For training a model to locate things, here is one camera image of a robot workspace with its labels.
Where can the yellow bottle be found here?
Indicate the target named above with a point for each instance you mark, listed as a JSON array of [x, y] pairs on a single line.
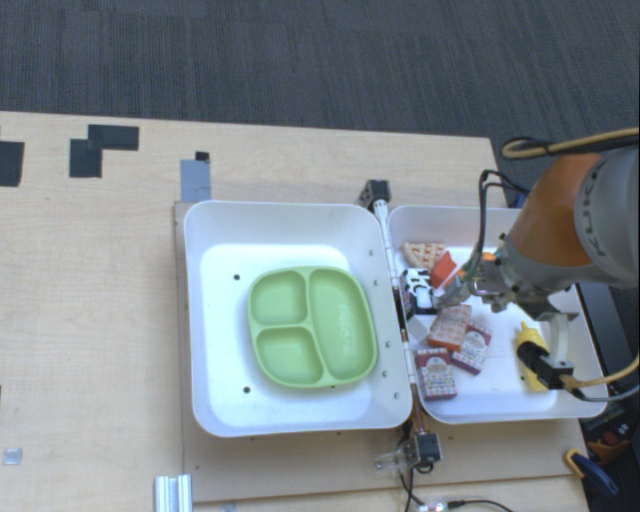
[[527, 337]]

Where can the orange and white carton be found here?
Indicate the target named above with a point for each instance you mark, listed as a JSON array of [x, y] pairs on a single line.
[[442, 267]]

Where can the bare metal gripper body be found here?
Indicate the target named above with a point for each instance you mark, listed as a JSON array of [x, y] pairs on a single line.
[[495, 286]]

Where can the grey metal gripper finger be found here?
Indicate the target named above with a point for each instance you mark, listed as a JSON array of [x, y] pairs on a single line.
[[452, 294]]

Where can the orange packet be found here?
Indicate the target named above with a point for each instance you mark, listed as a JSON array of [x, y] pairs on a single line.
[[450, 327]]

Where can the black cylinder on white bracket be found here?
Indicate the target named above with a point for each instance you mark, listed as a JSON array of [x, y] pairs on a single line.
[[542, 367]]

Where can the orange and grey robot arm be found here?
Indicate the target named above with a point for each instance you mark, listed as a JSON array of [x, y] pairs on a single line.
[[560, 225]]

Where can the purple and white packet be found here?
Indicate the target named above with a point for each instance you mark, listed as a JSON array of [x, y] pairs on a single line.
[[472, 350]]

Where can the black and white carton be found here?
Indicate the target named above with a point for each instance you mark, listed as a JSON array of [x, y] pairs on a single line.
[[417, 292]]

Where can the green divided plate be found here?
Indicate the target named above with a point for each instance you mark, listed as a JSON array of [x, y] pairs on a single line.
[[340, 325]]

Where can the red and white packet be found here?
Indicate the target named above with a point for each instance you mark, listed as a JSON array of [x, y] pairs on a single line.
[[436, 375]]

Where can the white plastic tray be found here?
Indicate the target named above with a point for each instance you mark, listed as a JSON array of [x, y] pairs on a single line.
[[500, 400], [220, 350]]

